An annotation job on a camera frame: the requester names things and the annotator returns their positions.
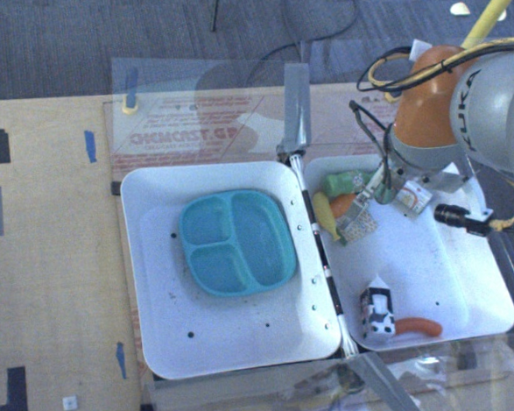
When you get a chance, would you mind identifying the orange sausage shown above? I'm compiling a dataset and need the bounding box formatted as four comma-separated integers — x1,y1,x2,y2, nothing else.
393,315,444,341

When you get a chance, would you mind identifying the brown cardboard board red print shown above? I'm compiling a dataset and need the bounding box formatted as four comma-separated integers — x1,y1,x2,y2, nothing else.
102,72,514,389

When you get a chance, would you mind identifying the yellow banana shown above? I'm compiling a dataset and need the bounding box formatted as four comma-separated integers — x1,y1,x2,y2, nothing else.
312,189,344,244

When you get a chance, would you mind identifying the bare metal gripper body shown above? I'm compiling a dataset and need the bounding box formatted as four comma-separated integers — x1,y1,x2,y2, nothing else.
369,155,455,206

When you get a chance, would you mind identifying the black and white milk carton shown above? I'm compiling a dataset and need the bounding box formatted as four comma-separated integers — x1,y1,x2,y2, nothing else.
356,273,398,341

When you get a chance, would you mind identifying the black cylinder on white bracket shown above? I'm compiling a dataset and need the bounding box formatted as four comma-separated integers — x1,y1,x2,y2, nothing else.
430,160,496,241

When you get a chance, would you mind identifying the thin black and white rod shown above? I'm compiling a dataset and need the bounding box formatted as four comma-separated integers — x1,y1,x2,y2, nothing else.
287,149,360,361

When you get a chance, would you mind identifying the white carton orange print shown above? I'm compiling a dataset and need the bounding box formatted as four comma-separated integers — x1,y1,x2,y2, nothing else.
393,179,435,218

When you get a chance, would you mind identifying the white plastic tray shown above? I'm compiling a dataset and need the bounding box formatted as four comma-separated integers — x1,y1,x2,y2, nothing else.
301,144,514,357
117,154,346,384

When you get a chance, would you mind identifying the green bottle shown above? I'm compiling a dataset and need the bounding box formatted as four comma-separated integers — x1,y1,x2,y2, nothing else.
322,168,378,199

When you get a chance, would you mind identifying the orange carrot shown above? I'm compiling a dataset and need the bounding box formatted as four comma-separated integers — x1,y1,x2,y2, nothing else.
328,192,360,220

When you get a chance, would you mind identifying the blue divided plate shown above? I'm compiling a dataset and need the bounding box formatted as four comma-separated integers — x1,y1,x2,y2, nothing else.
175,186,301,301

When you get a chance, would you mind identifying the grey patterned packet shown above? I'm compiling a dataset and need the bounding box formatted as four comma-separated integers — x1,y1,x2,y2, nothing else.
333,190,381,247

